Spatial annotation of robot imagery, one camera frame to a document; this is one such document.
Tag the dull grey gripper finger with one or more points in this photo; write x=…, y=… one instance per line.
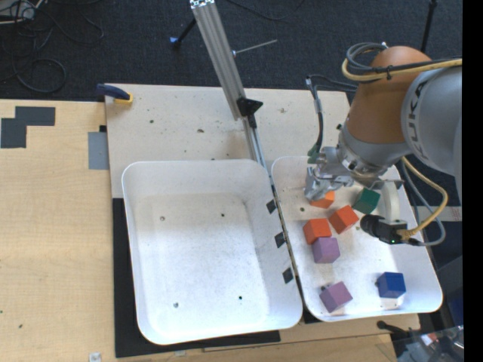
x=314, y=189
x=339, y=182

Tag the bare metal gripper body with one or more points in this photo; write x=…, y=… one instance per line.
x=334, y=164

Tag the orange cube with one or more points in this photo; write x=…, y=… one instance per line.
x=324, y=201
x=317, y=230
x=344, y=219

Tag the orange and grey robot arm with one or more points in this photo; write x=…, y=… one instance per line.
x=388, y=104

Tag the green cube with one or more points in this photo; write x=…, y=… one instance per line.
x=367, y=201

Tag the purple cube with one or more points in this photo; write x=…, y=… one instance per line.
x=325, y=250
x=336, y=296

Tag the white plastic tray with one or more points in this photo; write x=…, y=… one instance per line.
x=200, y=255
x=362, y=262

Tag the blue cube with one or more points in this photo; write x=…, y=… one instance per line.
x=391, y=285

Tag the pale wooden board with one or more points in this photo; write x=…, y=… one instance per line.
x=181, y=126

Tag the black cylinder on white bracket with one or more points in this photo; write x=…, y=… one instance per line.
x=381, y=226

